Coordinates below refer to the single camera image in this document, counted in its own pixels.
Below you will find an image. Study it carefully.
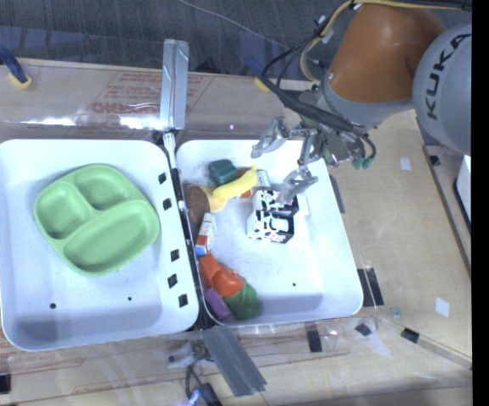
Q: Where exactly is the brown cardboard board red print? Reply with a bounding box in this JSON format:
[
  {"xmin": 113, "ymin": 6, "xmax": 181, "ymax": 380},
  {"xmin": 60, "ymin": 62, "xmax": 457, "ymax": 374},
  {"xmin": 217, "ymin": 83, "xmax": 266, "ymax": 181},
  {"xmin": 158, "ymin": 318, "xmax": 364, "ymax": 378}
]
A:
[{"xmin": 0, "ymin": 58, "xmax": 351, "ymax": 406}]

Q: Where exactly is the yellow rounded toy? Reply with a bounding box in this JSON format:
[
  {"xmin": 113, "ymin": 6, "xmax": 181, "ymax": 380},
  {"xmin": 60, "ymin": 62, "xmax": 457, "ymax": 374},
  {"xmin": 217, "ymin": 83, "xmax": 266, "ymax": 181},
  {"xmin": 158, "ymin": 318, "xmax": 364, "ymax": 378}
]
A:
[{"xmin": 201, "ymin": 186, "xmax": 228, "ymax": 214}]

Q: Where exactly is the brown bread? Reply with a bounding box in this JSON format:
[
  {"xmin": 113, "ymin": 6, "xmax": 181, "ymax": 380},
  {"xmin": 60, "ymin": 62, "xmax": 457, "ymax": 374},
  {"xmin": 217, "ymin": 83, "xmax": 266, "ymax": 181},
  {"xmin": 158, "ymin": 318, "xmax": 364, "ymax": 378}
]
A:
[{"xmin": 184, "ymin": 184, "xmax": 211, "ymax": 228}]

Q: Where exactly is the black and white patterned carton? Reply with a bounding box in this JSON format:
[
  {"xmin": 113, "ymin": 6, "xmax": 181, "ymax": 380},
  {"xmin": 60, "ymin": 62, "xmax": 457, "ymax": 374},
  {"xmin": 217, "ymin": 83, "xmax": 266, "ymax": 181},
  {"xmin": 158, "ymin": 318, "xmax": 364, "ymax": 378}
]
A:
[{"xmin": 246, "ymin": 187, "xmax": 301, "ymax": 245}]

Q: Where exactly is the green broccoli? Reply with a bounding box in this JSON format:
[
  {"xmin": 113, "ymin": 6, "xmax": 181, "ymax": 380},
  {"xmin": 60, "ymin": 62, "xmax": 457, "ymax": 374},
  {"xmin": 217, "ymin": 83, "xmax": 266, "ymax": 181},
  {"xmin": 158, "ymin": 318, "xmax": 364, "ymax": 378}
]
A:
[{"xmin": 227, "ymin": 283, "xmax": 261, "ymax": 321}]

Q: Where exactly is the orange carrot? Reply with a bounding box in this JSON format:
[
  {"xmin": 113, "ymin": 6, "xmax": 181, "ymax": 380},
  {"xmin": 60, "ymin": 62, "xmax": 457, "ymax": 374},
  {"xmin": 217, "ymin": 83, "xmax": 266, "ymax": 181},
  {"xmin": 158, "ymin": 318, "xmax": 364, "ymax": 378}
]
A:
[{"xmin": 199, "ymin": 252, "xmax": 223, "ymax": 289}]

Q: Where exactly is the purple block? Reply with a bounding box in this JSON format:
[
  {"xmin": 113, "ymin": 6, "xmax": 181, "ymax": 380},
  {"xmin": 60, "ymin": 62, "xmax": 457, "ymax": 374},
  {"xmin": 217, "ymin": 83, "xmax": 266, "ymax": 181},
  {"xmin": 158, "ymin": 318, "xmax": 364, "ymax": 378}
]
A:
[{"xmin": 203, "ymin": 288, "xmax": 231, "ymax": 319}]

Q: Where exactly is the small white and orange carton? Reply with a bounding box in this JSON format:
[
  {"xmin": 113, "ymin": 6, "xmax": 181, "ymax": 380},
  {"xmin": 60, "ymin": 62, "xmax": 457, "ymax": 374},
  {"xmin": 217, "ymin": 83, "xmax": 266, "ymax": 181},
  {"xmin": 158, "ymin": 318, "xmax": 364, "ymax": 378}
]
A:
[{"xmin": 200, "ymin": 211, "xmax": 218, "ymax": 245}]

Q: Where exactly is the green divided plate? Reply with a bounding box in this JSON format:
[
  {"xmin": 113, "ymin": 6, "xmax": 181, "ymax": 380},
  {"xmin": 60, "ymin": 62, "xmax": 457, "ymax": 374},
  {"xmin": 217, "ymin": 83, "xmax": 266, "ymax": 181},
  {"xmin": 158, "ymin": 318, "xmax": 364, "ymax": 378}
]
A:
[{"xmin": 33, "ymin": 163, "xmax": 162, "ymax": 277}]

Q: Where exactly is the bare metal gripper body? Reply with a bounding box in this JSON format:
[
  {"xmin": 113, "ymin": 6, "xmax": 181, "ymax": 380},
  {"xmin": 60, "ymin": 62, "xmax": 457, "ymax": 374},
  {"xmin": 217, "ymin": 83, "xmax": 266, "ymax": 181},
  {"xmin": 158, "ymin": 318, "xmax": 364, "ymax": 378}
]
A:
[{"xmin": 288, "ymin": 87, "xmax": 367, "ymax": 169}]

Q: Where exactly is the dark green cube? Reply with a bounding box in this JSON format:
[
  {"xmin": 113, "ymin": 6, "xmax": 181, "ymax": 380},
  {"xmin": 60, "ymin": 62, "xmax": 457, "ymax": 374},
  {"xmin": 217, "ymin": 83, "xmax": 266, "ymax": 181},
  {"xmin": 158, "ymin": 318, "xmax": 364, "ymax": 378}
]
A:
[{"xmin": 208, "ymin": 159, "xmax": 239, "ymax": 187}]

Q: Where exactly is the white plastic tray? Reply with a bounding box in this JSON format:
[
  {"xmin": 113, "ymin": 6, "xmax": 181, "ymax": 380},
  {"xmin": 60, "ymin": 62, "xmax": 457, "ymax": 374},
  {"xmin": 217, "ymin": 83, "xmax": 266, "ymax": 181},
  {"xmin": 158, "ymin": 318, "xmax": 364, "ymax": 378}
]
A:
[
  {"xmin": 175, "ymin": 139, "xmax": 365, "ymax": 328},
  {"xmin": 0, "ymin": 138, "xmax": 200, "ymax": 353}
]

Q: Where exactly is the orange red bottle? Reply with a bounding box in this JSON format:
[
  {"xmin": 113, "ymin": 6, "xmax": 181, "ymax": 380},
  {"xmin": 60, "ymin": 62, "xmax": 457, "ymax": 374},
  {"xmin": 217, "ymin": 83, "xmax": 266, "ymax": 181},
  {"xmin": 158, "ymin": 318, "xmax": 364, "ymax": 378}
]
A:
[{"xmin": 212, "ymin": 268, "xmax": 245, "ymax": 299}]

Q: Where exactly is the yellow banana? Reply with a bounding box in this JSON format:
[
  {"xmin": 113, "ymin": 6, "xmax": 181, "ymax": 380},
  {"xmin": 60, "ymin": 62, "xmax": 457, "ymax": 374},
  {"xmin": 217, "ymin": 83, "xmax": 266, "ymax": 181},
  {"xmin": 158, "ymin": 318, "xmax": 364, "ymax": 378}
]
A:
[{"xmin": 212, "ymin": 165, "xmax": 257, "ymax": 200}]

